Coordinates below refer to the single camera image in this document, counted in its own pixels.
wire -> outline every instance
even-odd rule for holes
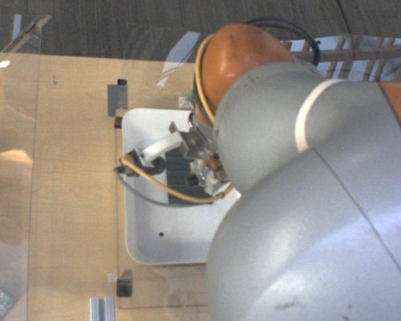
[[[214,124],[215,117],[214,117],[214,112],[211,110],[209,107],[209,103],[207,101],[207,97],[205,96],[205,92],[203,90],[202,86],[202,80],[201,80],[201,69],[202,69],[202,58],[203,54],[205,52],[205,49],[207,48],[208,42],[211,40],[214,34],[209,35],[207,38],[203,40],[203,42],[200,44],[198,53],[196,55],[196,62],[194,63],[194,81],[196,83],[196,90],[199,96],[201,108],[205,110],[205,113],[208,116],[209,121],[211,124]]]
[[[193,94],[194,103],[199,108],[200,113],[204,117],[205,121],[208,122],[208,125],[212,127],[213,123],[211,122],[211,120],[209,120],[208,114],[207,114],[207,112],[205,112],[205,109],[202,107],[201,100],[199,99],[199,93],[198,93],[198,90],[196,87],[196,81],[193,82],[193,92],[194,92],[194,94]]]
[[[343,20],[345,22],[346,29],[348,29],[349,34],[352,34],[351,27],[349,26],[348,18],[346,17],[345,11],[340,0],[336,0],[339,6],[340,13],[342,14]]]
[[[181,208],[181,207],[196,207],[197,205],[184,205],[184,204],[177,204],[177,203],[164,203],[164,202],[160,202],[160,201],[156,201],[151,199],[150,197],[147,197],[146,195],[143,195],[142,193],[140,193],[139,191],[137,191],[135,188],[131,187],[127,182],[125,182],[125,180],[122,178],[122,176],[120,176],[120,172],[119,172],[119,168],[114,168],[114,175],[116,176],[116,178],[119,180],[119,182],[121,182],[123,184],[124,187],[126,187],[128,190],[131,191],[131,193],[133,193],[134,195],[140,197],[141,199],[152,203],[154,205],[158,205],[161,207],[176,207],[176,208]]]
[[[163,183],[159,182],[157,179],[155,179],[154,177],[150,176],[148,173],[146,173],[144,170],[142,170],[141,168],[137,167],[134,163],[134,159],[129,155],[126,154],[125,156],[123,156],[120,159],[120,162],[122,163],[122,165],[124,167],[129,168],[131,171],[133,171],[134,173],[140,175],[143,179],[146,179],[147,181],[149,181],[150,183],[153,183],[154,185],[156,185],[157,187],[165,190],[168,194],[171,194],[172,196],[178,197],[179,199],[182,199],[184,201],[188,201],[191,203],[197,203],[199,205],[204,205],[205,203],[212,203],[214,201],[217,201],[219,199],[224,198],[227,194],[229,194],[231,192],[231,190],[233,189],[232,185],[229,185],[226,190],[224,190],[222,193],[218,193],[217,195],[213,196],[213,197],[207,197],[207,198],[199,198],[199,197],[193,197],[193,196],[189,196],[183,193],[180,193],[179,191],[176,191],[170,187],[167,187],[166,185],[164,185]]]
[[[312,64],[315,66],[318,65],[321,59],[321,51],[319,50],[319,46],[316,40],[314,40],[314,38],[312,38],[312,36],[308,34],[308,32],[306,32],[306,30],[304,30],[304,28],[302,28],[298,24],[286,19],[266,18],[266,17],[251,19],[246,21],[245,23],[257,27],[273,27],[276,29],[284,29],[286,31],[294,33],[295,35],[302,37],[312,48],[313,51]]]

yellow cable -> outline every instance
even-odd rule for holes
[[[203,106],[203,109],[208,115],[209,120],[214,123],[215,117],[214,113],[209,107],[209,103],[207,101],[207,97],[205,96],[205,92],[203,91],[203,86],[202,86],[202,80],[201,80],[201,70],[202,70],[202,58],[203,54],[205,52],[205,49],[207,48],[208,42],[211,40],[214,34],[209,35],[207,38],[204,39],[204,41],[201,43],[199,46],[198,53],[196,55],[196,62],[194,64],[194,80],[196,82],[196,88],[198,91],[199,95],[199,100]]]
[[[147,181],[153,183],[157,187],[160,187],[161,189],[165,190],[166,192],[170,193],[171,195],[178,197],[179,199],[182,199],[184,201],[188,201],[191,203],[198,203],[200,205],[205,204],[205,203],[211,203],[216,200],[222,199],[225,197],[227,194],[230,193],[230,191],[233,189],[232,185],[229,185],[226,190],[224,190],[222,193],[219,193],[213,197],[207,197],[204,199],[198,198],[198,197],[192,197],[188,196],[186,194],[180,193],[179,191],[176,191],[170,187],[167,187],[163,183],[159,182],[157,179],[154,177],[150,176],[148,173],[146,173],[144,170],[141,168],[137,167],[134,163],[134,159],[129,155],[125,155],[120,159],[120,162],[122,165],[125,167],[128,167],[130,170],[134,171],[136,174],[140,175],[142,178],[146,179]]]

black cable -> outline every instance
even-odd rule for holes
[[[342,14],[343,20],[345,21],[345,25],[346,25],[346,29],[348,29],[349,34],[352,34],[352,30],[351,27],[349,26],[349,22],[348,22],[348,18],[346,18],[346,14],[343,10],[343,6],[342,6],[342,2],[340,0],[336,0],[337,4],[339,6],[340,9],[340,13]]]
[[[127,188],[135,196],[139,197],[140,199],[145,200],[146,202],[152,203],[153,205],[157,205],[157,206],[160,206],[160,207],[170,207],[170,208],[186,208],[186,207],[198,207],[199,206],[199,205],[196,205],[196,204],[185,205],[183,203],[181,203],[181,204],[180,203],[170,204],[170,203],[164,203],[164,202],[153,200],[150,197],[147,197],[146,195],[143,195],[142,193],[137,191],[135,188],[131,187],[127,182],[125,182],[125,180],[122,178],[122,176],[120,176],[120,174],[124,173],[124,171],[125,171],[124,167],[116,167],[116,168],[114,168],[114,175],[119,180],[119,182],[122,183],[122,185],[125,188]]]
[[[294,33],[295,35],[298,35],[299,37],[302,37],[312,48],[313,52],[312,64],[315,66],[318,65],[321,59],[321,52],[319,50],[319,46],[316,40],[314,40],[314,38],[298,24],[286,19],[268,18],[268,17],[251,19],[246,21],[245,23],[257,27],[272,27],[275,29],[284,29],[285,31],[289,31],[291,33]]]

glass panel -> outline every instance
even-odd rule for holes
[[[27,319],[39,51],[49,17],[17,19],[9,27],[13,40],[0,53],[0,319],[6,320]]]

white stripe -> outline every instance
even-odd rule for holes
[[[297,115],[297,119],[295,120],[294,129],[295,144],[297,145],[297,150],[299,151],[299,153],[302,153],[309,148],[306,139],[306,120],[307,115],[309,114],[313,104],[315,104],[315,101],[327,88],[341,81],[343,80],[332,79],[321,82],[310,92],[305,102],[301,105],[299,114]]]

